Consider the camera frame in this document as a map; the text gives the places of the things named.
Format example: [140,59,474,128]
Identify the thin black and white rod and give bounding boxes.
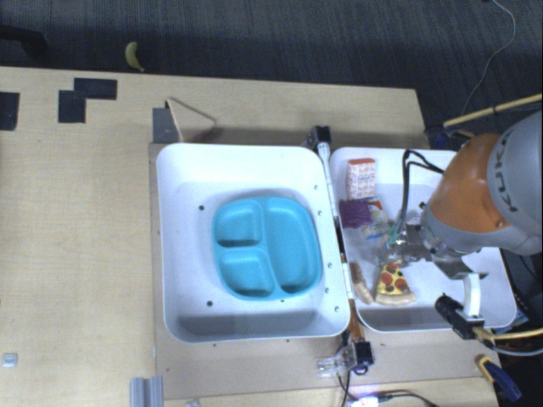
[317,141,360,313]

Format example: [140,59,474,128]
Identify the black cylinder on white bracket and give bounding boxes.
[434,272,489,341]

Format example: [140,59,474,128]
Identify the orange and white carton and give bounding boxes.
[345,157,378,201]

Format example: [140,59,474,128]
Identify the white and blue packet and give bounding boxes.
[360,200,395,241]

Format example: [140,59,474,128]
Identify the pizza slice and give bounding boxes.
[373,261,418,307]

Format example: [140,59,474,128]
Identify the yellow banana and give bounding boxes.
[124,41,146,74]

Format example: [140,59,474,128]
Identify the blue divided plate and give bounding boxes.
[211,196,322,302]

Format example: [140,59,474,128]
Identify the pale wooden stick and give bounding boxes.
[442,92,543,129]

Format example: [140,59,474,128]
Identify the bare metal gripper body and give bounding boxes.
[397,222,490,281]

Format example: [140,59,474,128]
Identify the black block with wires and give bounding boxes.
[353,341,377,376]
[311,125,333,147]

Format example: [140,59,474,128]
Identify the white plastic tray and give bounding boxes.
[329,146,519,334]
[155,142,352,344]

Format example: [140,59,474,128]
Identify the purple grapes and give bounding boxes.
[338,198,374,230]

